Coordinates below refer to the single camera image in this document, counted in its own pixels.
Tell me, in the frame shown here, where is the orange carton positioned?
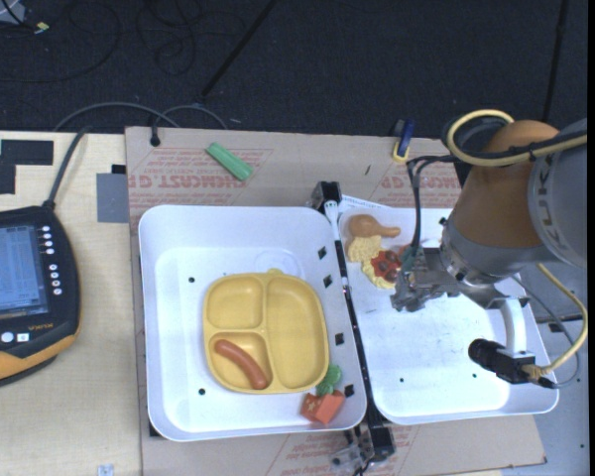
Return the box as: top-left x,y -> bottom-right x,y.
299,390 -> 347,425

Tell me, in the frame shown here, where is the black cylinder on white bracket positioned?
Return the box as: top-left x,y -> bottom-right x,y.
467,297 -> 537,385

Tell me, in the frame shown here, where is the yellow divided plate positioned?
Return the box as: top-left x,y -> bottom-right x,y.
201,268 -> 331,396

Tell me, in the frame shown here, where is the orange sausage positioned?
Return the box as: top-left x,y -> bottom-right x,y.
213,338 -> 271,392

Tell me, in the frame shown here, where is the white printed paper sheet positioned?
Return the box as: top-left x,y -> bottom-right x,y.
340,194 -> 404,219

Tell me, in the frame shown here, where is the brown chicken drumstick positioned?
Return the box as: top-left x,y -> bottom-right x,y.
347,213 -> 403,241

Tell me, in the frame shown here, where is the white plastic tray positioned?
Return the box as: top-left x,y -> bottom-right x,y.
137,203 -> 369,443
338,205 -> 560,426

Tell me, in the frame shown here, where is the yellow pasta with meatballs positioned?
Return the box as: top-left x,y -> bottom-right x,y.
346,235 -> 404,291

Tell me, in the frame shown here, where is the green bar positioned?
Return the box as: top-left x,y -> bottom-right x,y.
204,141 -> 255,182

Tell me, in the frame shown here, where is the green broccoli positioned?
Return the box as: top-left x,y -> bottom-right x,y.
315,363 -> 343,397

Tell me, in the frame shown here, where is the black block with thin wires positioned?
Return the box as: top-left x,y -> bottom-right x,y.
368,424 -> 396,461
310,180 -> 342,211

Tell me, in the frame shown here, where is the brown cardboard board red print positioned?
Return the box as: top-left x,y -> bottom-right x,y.
124,126 -> 548,476

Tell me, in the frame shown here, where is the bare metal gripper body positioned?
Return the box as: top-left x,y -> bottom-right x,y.
410,246 -> 480,300

